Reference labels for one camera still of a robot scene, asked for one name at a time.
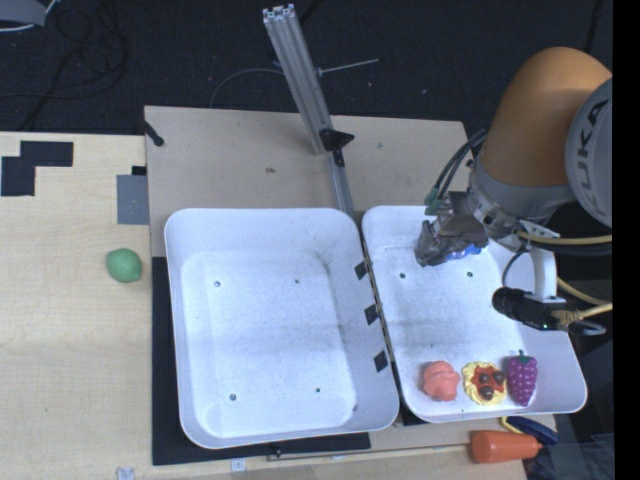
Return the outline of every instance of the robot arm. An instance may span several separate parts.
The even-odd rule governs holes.
[[[545,225],[578,200],[611,227],[612,75],[571,48],[543,50],[507,87],[466,193],[447,193],[416,248],[423,265],[488,239],[514,249],[522,221]]]

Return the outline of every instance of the orange cylinder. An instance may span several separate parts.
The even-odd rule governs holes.
[[[479,430],[471,436],[471,451],[478,462],[493,464],[509,460],[531,459],[542,444],[532,435]]]

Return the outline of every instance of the white tray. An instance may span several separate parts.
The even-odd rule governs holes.
[[[407,407],[434,423],[580,410],[586,384],[569,336],[527,327],[491,304],[512,254],[491,241],[477,256],[421,267],[414,249],[426,218],[421,206],[380,206],[369,210],[362,222]],[[531,260],[523,255],[513,265],[508,284],[533,290],[533,282]],[[469,362],[488,361],[506,372],[505,358],[518,355],[519,349],[539,364],[537,388],[526,408],[508,396],[499,405],[480,406],[466,395],[462,381],[451,402],[436,401],[420,388],[421,370],[431,361],[448,361],[459,373]]]
[[[380,430],[399,410],[358,230],[333,209],[165,227],[180,421],[205,448]]]

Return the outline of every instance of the white cable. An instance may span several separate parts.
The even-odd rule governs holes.
[[[51,12],[51,9],[53,9],[53,6],[57,4],[59,1],[60,0],[51,0],[51,2],[49,2],[49,5],[44,11],[44,15],[47,16]],[[0,28],[0,32],[20,32],[21,30],[29,30],[34,26],[35,25],[33,23],[29,23],[28,25],[20,25],[18,27]]]

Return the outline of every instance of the metal bar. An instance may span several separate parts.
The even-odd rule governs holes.
[[[336,165],[332,153],[324,149],[320,139],[320,130],[333,130],[333,124],[293,4],[264,9],[262,16],[313,149],[316,154],[327,156],[338,208],[353,216],[353,201],[345,169]]]

